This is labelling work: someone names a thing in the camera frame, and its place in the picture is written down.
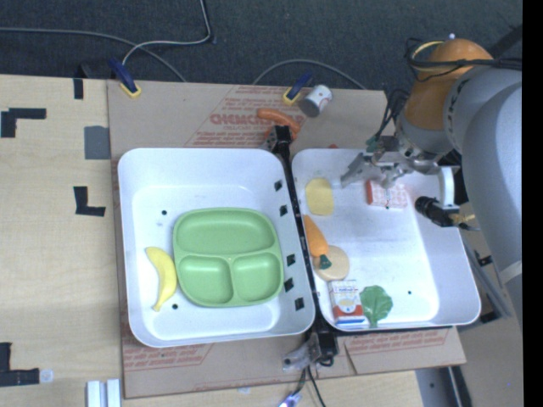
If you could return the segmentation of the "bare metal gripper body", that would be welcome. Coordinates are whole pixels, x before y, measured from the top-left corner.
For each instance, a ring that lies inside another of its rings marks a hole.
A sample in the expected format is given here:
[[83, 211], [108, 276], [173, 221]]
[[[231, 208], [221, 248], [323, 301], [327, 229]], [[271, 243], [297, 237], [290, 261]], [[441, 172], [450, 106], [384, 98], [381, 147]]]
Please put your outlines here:
[[434, 173], [440, 155], [417, 147], [404, 137], [381, 136], [373, 138], [368, 145], [370, 162], [381, 169], [400, 172], [416, 171]]

